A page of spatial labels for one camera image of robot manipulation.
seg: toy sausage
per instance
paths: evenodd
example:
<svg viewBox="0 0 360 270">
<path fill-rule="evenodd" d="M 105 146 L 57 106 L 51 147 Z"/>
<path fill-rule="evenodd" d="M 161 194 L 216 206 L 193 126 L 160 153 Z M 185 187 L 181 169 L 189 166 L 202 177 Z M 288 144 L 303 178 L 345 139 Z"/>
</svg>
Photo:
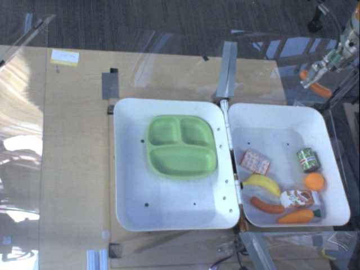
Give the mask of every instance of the toy sausage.
<svg viewBox="0 0 360 270">
<path fill-rule="evenodd" d="M 281 214 L 285 211 L 284 206 L 272 205 L 272 204 L 265 203 L 264 201 L 260 200 L 259 198 L 255 197 L 255 196 L 251 197 L 250 202 L 259 210 L 267 212 L 267 213 Z"/>
<path fill-rule="evenodd" d="M 300 77 L 302 80 L 305 80 L 307 78 L 307 76 L 308 76 L 308 72 L 306 70 L 302 70 L 300 72 Z M 330 98 L 332 95 L 332 92 L 330 89 L 328 89 L 324 86 L 321 86 L 317 82 L 310 85 L 309 89 L 324 98 Z"/>
</svg>

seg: food item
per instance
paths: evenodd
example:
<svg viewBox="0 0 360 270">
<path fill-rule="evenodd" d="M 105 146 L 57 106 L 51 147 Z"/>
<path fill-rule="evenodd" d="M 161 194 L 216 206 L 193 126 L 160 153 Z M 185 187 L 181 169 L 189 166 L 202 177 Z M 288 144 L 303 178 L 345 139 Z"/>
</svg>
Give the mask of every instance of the food item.
<svg viewBox="0 0 360 270">
<path fill-rule="evenodd" d="M 310 190 L 319 191 L 323 189 L 325 179 L 317 172 L 312 172 L 305 177 L 305 186 Z"/>
<path fill-rule="evenodd" d="M 307 76 L 308 76 L 307 70 L 302 70 L 300 72 L 300 77 L 302 80 L 305 80 L 307 78 Z M 310 85 L 309 89 L 324 98 L 330 98 L 332 96 L 332 92 L 330 89 L 328 89 L 324 86 L 321 86 L 317 82 Z"/>
<path fill-rule="evenodd" d="M 270 161 L 254 153 L 253 151 L 246 150 L 241 158 L 240 166 L 251 171 L 252 173 L 266 175 L 270 167 Z"/>
<path fill-rule="evenodd" d="M 311 190 L 287 190 L 281 193 L 280 203 L 285 208 L 309 207 L 319 205 L 318 194 Z"/>
<path fill-rule="evenodd" d="M 251 197 L 250 203 L 253 204 L 259 210 L 271 214 L 281 214 L 285 211 L 284 206 L 268 204 L 255 196 Z"/>
<path fill-rule="evenodd" d="M 307 223 L 310 222 L 314 216 L 321 217 L 319 209 L 315 211 L 311 211 L 310 209 L 300 209 L 279 218 L 277 223 Z"/>
<path fill-rule="evenodd" d="M 257 185 L 264 187 L 271 194 L 279 197 L 281 194 L 280 187 L 276 182 L 264 175 L 251 175 L 248 179 L 242 182 L 242 185 Z"/>
<path fill-rule="evenodd" d="M 300 161 L 300 165 L 304 170 L 304 173 L 313 172 L 320 167 L 311 148 L 305 148 L 299 151 L 298 158 Z"/>
</svg>

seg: orange carrot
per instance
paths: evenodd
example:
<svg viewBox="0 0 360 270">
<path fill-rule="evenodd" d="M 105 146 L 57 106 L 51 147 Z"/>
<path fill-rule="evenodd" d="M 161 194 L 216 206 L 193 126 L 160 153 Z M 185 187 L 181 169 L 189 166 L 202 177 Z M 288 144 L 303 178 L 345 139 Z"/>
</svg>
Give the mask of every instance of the orange carrot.
<svg viewBox="0 0 360 270">
<path fill-rule="evenodd" d="M 279 218 L 277 223 L 307 223 L 310 222 L 314 216 L 320 217 L 320 210 L 312 212 L 310 209 L 301 209 Z"/>
</svg>

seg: white plastic tray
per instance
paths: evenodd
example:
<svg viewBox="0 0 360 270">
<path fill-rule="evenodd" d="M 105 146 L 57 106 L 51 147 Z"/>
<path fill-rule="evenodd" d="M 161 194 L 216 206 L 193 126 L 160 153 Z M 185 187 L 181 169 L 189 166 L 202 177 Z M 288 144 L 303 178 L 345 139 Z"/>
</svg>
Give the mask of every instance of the white plastic tray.
<svg viewBox="0 0 360 270">
<path fill-rule="evenodd" d="M 205 178 L 179 180 L 152 172 L 146 129 L 159 115 L 189 115 L 210 125 L 218 156 Z M 221 109 L 208 102 L 126 98 L 114 109 L 116 215 L 130 231 L 224 229 L 239 220 L 227 133 Z"/>
<path fill-rule="evenodd" d="M 326 186 L 319 191 L 322 205 L 321 219 L 306 224 L 278 224 L 280 215 L 268 214 L 254 208 L 252 196 L 262 196 L 267 202 L 276 203 L 274 196 L 258 187 L 245 186 L 241 191 L 247 219 L 259 227 L 284 226 L 340 226 L 350 218 L 350 209 L 330 138 L 321 114 L 309 107 L 274 106 L 237 103 L 229 109 L 229 122 L 235 151 L 239 179 L 244 181 L 251 173 L 239 166 L 246 149 L 253 149 L 268 160 L 271 166 L 267 176 L 274 179 L 281 191 L 306 189 L 303 173 L 296 153 L 311 147 L 321 165 L 320 172 Z"/>
</svg>

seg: cable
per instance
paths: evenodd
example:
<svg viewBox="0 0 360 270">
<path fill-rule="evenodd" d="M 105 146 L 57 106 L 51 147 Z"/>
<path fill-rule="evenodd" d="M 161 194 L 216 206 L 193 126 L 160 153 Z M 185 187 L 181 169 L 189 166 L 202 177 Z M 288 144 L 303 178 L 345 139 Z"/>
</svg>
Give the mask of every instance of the cable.
<svg viewBox="0 0 360 270">
<path fill-rule="evenodd" d="M 217 266 L 217 265 L 219 265 L 220 263 L 226 261 L 227 259 L 230 259 L 230 258 L 233 257 L 233 256 L 234 256 L 234 254 L 232 254 L 231 256 L 228 256 L 228 257 L 226 257 L 226 258 L 223 258 L 223 259 L 220 259 L 220 260 L 216 261 L 213 265 L 210 266 L 209 270 L 214 270 L 213 268 L 214 268 L 215 266 Z"/>
<path fill-rule="evenodd" d="M 335 44 L 335 49 L 338 50 L 339 48 L 339 44 L 341 42 L 341 49 L 339 54 L 342 55 L 343 54 L 343 50 L 344 50 L 344 41 L 343 41 L 343 36 L 341 35 L 342 31 L 341 31 L 341 26 L 337 20 L 337 18 L 335 17 L 335 15 L 323 4 L 323 2 L 321 0 L 315 0 L 316 3 L 318 4 L 318 8 L 321 10 L 321 12 L 324 13 L 324 15 L 329 16 L 329 18 L 331 19 L 331 21 L 334 23 L 335 28 L 336 28 L 336 44 Z"/>
<path fill-rule="evenodd" d="M 239 252 L 236 252 L 236 257 L 237 257 L 237 261 L 240 265 L 240 270 L 248 270 L 246 267 L 242 266 L 241 264 L 241 260 L 240 260 L 240 257 L 239 257 Z"/>
</svg>

